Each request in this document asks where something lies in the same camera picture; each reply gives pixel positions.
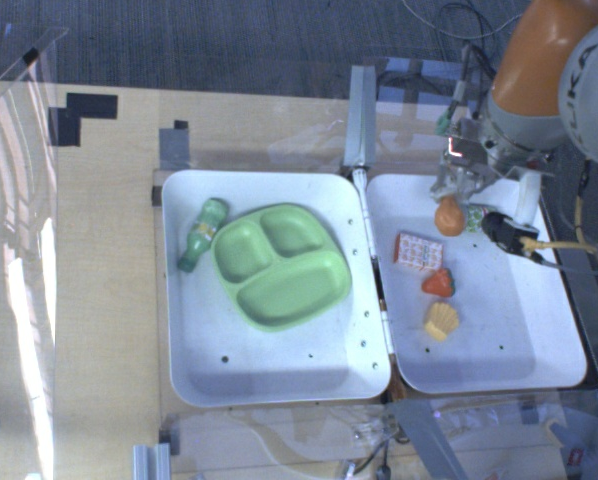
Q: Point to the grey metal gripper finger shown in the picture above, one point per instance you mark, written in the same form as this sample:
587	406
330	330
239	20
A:
470	185
441	184

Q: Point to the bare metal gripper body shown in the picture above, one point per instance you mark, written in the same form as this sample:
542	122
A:
471	155

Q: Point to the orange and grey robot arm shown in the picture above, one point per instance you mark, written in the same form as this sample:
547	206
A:
544	53

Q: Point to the green and white can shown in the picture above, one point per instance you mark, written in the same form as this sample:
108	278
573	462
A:
475	219

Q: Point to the orange toy fruit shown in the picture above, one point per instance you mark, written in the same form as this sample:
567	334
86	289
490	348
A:
449	220

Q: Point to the orange and white carton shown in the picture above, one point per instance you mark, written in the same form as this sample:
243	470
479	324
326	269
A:
418	252

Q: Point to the red toy strawberry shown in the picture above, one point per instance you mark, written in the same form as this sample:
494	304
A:
438	284

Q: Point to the white plastic tray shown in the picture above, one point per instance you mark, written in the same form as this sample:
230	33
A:
504	318
279	363

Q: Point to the green divided plate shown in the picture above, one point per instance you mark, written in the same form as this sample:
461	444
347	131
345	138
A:
284	288

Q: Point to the green plastic bottle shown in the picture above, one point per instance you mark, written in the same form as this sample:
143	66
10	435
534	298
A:
202	233

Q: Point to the black cylinder on white bracket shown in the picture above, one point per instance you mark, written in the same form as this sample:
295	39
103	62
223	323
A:
504	230

